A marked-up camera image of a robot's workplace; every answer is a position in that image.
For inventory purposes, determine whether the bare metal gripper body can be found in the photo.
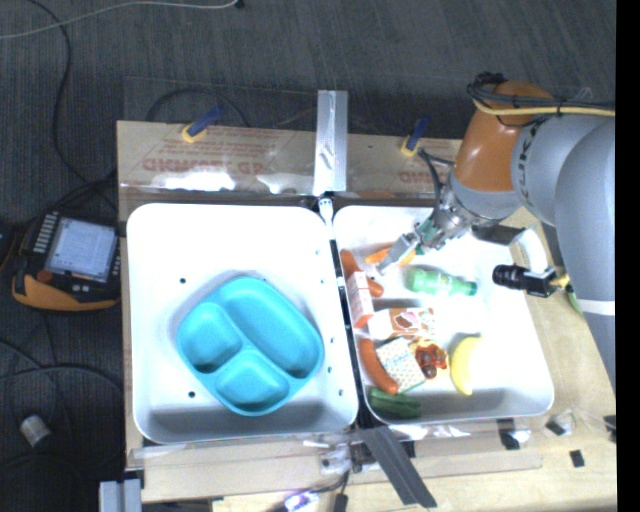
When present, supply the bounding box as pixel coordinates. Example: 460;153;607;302
413;199;474;252

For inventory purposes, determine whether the orange toy carrot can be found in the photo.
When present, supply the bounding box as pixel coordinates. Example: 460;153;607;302
364;243;417;267

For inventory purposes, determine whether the green plastic bottle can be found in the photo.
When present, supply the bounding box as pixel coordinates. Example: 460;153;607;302
404;266;479;298

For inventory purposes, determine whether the orange and white carton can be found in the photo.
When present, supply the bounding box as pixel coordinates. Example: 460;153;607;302
345;270;376;330

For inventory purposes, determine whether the brown and white carton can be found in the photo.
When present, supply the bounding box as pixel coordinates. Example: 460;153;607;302
366;306;437;342

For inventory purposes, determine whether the toy pizza slice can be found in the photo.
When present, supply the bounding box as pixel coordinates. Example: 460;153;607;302
408;338;449;380

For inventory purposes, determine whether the white patterned packet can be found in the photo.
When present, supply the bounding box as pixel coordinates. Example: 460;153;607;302
374;336;428;395

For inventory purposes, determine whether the yellow banana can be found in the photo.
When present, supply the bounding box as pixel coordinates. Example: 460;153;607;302
448;334;484;398

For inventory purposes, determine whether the white plastic tray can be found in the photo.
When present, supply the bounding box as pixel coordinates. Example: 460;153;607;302
125;201;361;446
331;204;556;427

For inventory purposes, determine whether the dark green toy vegetable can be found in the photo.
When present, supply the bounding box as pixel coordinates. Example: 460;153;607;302
368;387;423;421

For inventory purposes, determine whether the blue divided plate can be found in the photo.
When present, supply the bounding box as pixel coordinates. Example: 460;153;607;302
174;275;326;418

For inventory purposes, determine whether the brown cardboard board red print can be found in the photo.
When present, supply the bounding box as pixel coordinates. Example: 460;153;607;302
115;119;617;504

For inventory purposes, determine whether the grey metal can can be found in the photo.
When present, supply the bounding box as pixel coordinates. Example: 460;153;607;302
18;413;53;449

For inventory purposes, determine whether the black cylinder on white bracket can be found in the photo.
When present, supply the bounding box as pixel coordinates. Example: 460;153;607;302
491;227;559;299

